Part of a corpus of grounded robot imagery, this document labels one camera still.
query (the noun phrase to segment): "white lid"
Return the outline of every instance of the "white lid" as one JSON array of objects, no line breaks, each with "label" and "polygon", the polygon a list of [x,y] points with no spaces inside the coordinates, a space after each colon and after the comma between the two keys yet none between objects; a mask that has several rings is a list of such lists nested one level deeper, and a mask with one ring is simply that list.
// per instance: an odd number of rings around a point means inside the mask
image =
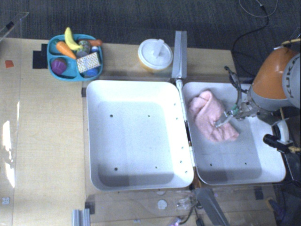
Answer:
[{"label": "white lid", "polygon": [[143,41],[138,49],[140,60],[149,68],[162,70],[173,61],[173,53],[163,40],[149,39]]}]

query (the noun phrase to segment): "yellow banana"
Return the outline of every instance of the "yellow banana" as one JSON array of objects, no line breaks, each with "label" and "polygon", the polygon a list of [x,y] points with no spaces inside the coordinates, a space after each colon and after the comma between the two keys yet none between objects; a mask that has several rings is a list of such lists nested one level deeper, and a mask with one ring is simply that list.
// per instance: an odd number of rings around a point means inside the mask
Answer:
[{"label": "yellow banana", "polygon": [[79,45],[74,41],[72,31],[69,27],[65,30],[65,42],[71,50],[78,50],[82,48],[82,45]]}]

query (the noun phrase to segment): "table top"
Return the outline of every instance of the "table top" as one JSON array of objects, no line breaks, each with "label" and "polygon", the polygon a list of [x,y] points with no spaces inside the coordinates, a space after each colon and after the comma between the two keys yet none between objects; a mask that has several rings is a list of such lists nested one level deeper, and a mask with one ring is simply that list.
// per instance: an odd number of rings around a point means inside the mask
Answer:
[{"label": "table top", "polygon": [[[83,210],[89,197],[102,207],[97,208],[98,218],[91,216],[95,226],[167,225],[175,215],[187,215],[187,210],[174,206],[189,191],[102,193],[89,186],[86,105],[81,94],[85,83],[60,81],[46,69],[32,68],[32,52],[41,50],[41,44],[47,42],[22,40],[13,225],[71,225],[72,210]],[[7,43],[16,40],[7,39]],[[100,79],[155,77],[140,67],[137,45],[104,43],[102,49],[104,68]],[[13,50],[7,51],[5,59],[16,59],[13,54]],[[189,48],[187,58],[192,80],[227,82],[223,67],[234,70],[227,50]],[[228,220],[276,225],[265,201],[254,198],[253,187],[217,188],[216,194]],[[263,194],[275,197],[272,186],[263,187]],[[157,203],[162,198],[173,206],[167,213],[158,211]],[[199,214],[205,225],[212,225],[204,210]],[[186,225],[195,225],[195,217]]]}]

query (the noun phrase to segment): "towel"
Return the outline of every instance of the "towel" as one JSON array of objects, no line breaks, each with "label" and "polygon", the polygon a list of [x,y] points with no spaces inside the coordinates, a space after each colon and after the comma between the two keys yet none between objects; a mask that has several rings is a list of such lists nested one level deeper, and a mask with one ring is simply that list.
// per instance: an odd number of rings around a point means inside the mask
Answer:
[{"label": "towel", "polygon": [[239,136],[229,122],[218,128],[215,127],[215,122],[225,108],[211,91],[206,90],[198,97],[193,98],[189,105],[189,111],[193,115],[197,128],[208,140],[213,142],[235,141]]}]

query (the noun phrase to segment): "blue bowl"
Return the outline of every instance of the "blue bowl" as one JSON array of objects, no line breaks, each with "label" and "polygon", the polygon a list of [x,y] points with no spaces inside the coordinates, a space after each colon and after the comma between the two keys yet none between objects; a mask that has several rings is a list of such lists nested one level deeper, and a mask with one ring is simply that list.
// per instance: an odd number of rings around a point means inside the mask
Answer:
[{"label": "blue bowl", "polygon": [[[73,38],[75,41],[79,39],[88,39],[88,40],[95,40],[94,37],[85,35],[85,34],[74,34]],[[58,80],[62,81],[91,81],[96,79],[103,71],[103,53],[101,47],[98,47],[98,55],[100,58],[100,66],[95,68],[97,70],[97,73],[95,76],[88,77],[84,73],[79,73],[77,63],[75,59],[72,59],[68,56],[62,55],[55,47],[57,40],[64,41],[65,36],[57,35],[53,37],[48,45],[47,45],[47,62],[48,62],[48,68],[50,73],[57,78]],[[67,63],[67,69],[60,75],[55,74],[51,69],[51,62],[55,60],[56,58],[62,58]]]}]

